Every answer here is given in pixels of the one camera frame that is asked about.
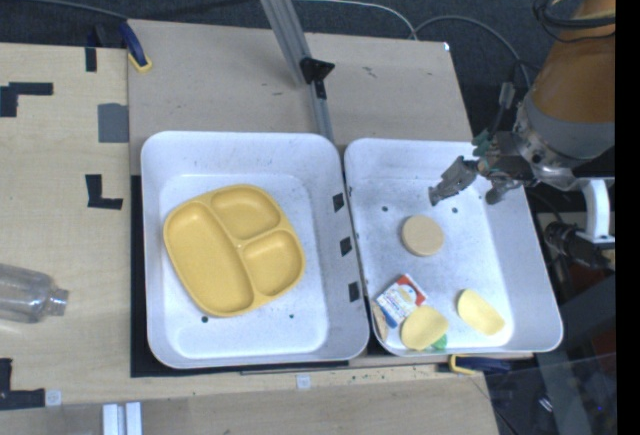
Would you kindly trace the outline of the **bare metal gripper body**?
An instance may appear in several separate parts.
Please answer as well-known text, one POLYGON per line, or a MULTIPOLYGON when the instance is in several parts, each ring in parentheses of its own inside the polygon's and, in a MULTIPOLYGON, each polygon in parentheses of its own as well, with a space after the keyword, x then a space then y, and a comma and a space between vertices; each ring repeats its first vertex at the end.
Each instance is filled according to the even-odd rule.
POLYGON ((483 130, 474 137, 478 172, 493 183, 546 183, 572 189, 573 170, 581 160, 551 147, 528 122, 516 122, 510 131, 483 130))

